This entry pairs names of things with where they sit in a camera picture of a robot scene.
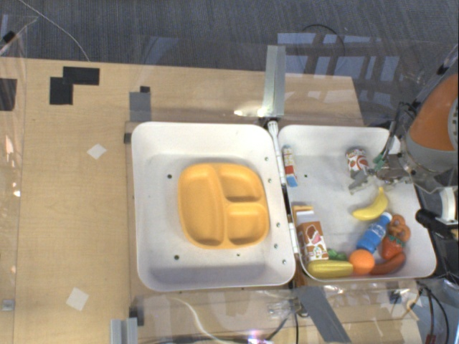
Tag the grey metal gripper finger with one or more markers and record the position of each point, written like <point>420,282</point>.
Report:
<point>358,186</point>
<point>373,172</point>

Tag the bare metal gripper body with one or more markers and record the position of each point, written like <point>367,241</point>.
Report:
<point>392,168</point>

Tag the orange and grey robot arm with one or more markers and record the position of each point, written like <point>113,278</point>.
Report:
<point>435,120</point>

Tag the red and white can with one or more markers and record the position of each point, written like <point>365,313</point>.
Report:
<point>356,160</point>

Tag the yellow banana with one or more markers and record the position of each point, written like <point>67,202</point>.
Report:
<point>373,210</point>

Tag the white plastic tray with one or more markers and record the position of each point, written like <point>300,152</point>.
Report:
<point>330,192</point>
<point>157,199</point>

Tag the blue plastic bottle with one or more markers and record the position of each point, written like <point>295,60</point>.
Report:
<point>371,235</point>

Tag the brown pretzel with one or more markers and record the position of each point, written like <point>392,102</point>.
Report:
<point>398,229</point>

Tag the orange carton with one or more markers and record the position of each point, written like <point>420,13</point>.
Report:
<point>297,210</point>

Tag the red strawberry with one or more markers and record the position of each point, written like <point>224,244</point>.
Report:
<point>390,248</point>

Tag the brown and white carton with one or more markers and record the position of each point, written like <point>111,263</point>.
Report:
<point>312,240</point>

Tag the green broccoli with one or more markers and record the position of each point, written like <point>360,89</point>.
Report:
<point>337,255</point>

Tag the orange fruit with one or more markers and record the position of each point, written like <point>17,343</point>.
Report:
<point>361,262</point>

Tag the red sausage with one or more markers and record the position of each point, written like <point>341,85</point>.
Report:
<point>389,265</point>

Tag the yellow corn cob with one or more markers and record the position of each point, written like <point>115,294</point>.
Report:
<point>330,269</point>

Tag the orange divided plate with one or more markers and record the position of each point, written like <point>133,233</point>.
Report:
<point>201,206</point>

